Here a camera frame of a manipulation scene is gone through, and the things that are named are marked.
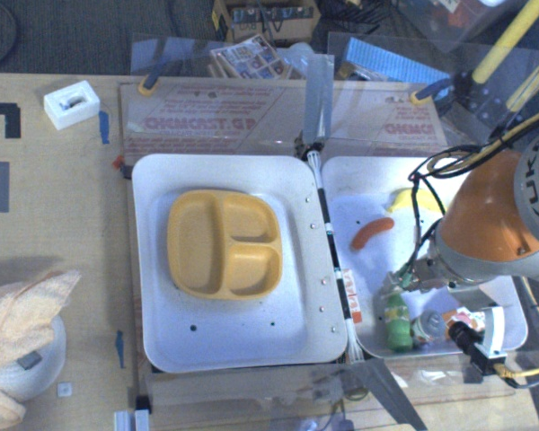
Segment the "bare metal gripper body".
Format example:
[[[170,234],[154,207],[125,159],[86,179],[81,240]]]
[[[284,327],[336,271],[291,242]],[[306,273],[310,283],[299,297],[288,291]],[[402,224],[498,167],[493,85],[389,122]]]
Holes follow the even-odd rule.
[[[426,293],[447,283],[446,269],[438,260],[428,257],[406,262],[397,272],[397,285],[407,292]]]

